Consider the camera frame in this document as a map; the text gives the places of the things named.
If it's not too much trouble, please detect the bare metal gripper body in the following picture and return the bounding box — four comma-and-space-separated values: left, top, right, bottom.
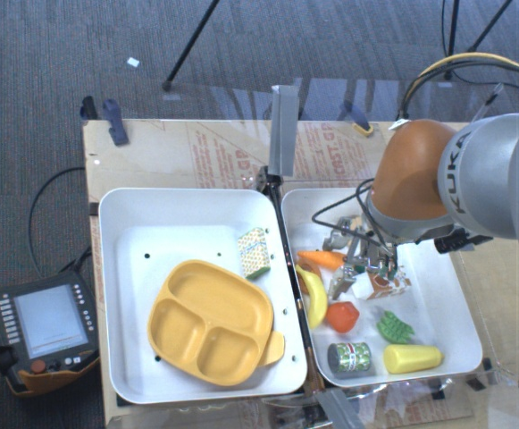
338, 214, 399, 281

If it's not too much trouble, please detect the orange carrot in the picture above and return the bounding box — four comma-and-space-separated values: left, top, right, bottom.
297, 249, 347, 272

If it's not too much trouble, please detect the yellow banana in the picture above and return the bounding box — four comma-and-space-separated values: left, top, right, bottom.
295, 264, 329, 331

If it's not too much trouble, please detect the white and orange carton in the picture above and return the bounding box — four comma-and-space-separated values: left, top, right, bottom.
351, 265, 413, 302

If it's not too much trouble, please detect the green toy lettuce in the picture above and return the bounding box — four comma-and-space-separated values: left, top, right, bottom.
375, 309, 416, 345

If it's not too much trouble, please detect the green labelled small can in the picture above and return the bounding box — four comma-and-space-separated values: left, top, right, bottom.
326, 341, 375, 379

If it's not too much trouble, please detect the yellow and green patterned carton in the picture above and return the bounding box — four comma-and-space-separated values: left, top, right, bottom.
237, 226, 272, 282

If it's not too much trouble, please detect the white plastic tray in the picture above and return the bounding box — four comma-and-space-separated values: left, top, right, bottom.
280, 187, 484, 389
97, 187, 309, 406

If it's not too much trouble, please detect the yellow plastic bottle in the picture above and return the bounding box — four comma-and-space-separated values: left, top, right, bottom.
382, 342, 445, 375

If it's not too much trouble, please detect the yellow divided plate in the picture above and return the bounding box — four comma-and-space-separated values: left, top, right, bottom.
146, 259, 286, 388

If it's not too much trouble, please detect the brown cardboard board red print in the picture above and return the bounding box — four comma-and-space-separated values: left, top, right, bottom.
82, 118, 519, 429

